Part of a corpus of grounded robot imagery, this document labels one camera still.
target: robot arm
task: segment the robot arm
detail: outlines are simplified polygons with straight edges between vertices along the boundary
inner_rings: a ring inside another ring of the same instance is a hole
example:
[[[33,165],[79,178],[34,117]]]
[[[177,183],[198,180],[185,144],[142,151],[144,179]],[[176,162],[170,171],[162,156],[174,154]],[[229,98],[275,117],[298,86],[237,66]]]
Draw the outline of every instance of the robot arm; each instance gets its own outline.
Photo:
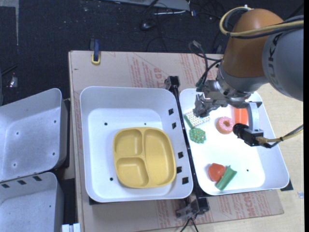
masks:
[[[224,29],[224,20],[237,10],[246,10],[233,32]],[[249,126],[237,125],[234,134],[251,146],[263,136],[258,128],[260,104],[246,100],[270,83],[282,94],[303,101],[303,16],[283,20],[264,9],[240,7],[231,10],[220,22],[221,31],[230,36],[216,80],[206,80],[197,95],[195,116],[209,116],[212,110],[226,107],[247,108]]]

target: toy donut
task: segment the toy donut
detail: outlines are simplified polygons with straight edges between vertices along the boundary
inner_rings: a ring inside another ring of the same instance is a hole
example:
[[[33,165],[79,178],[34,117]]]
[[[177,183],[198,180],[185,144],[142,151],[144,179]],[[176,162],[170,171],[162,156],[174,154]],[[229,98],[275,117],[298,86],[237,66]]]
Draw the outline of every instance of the toy donut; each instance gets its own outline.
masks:
[[[234,122],[229,117],[221,117],[216,122],[217,130],[222,134],[229,134],[233,131]]]

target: yellow divided plate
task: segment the yellow divided plate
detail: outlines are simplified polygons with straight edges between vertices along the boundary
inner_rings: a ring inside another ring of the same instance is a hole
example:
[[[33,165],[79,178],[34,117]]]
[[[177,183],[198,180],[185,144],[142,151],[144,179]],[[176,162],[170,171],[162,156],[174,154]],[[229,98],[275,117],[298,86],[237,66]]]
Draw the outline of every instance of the yellow divided plate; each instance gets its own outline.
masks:
[[[119,181],[130,188],[165,186],[176,176],[172,144],[157,128],[118,131],[113,139],[113,157]]]

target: red tomato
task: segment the red tomato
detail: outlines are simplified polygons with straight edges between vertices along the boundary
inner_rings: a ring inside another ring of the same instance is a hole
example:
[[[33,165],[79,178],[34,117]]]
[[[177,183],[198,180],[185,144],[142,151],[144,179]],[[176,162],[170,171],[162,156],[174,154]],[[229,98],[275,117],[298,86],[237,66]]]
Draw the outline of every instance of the red tomato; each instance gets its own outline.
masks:
[[[212,181],[219,181],[225,173],[225,167],[223,165],[213,163],[208,168],[208,175]]]

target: white bin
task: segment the white bin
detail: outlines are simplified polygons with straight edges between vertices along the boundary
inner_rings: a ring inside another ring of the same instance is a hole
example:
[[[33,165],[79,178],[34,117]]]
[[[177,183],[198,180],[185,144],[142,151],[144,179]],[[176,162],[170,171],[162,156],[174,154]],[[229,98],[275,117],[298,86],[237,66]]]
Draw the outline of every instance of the white bin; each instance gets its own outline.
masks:
[[[181,199],[193,189],[190,163],[176,99],[166,89],[87,87],[80,96],[85,184],[97,202]],[[176,167],[174,181],[157,188],[128,188],[116,175],[112,142],[125,128],[153,127],[170,138]]]
[[[59,89],[1,106],[0,124],[0,182],[64,162],[68,112]]]
[[[0,183],[1,232],[60,232],[64,195],[53,173]]]
[[[179,95],[182,113],[191,112],[197,93],[196,89],[185,89]],[[250,96],[250,101],[261,102],[258,93]],[[261,129],[266,138],[275,138],[264,105],[259,108]],[[249,146],[243,140],[237,138],[234,133],[221,134],[216,129],[216,121],[222,116],[234,117],[231,106],[220,107],[210,112],[210,121],[197,126],[206,133],[206,141],[197,144],[191,140],[190,147],[194,159],[195,171],[200,187],[210,195],[223,195],[250,191],[263,191],[280,189],[288,185],[290,177],[284,163],[280,148],[262,146]],[[189,137],[189,125],[185,122],[185,128]],[[224,166],[231,165],[237,171],[236,176],[220,191],[215,182],[208,176],[208,168],[212,163]]]

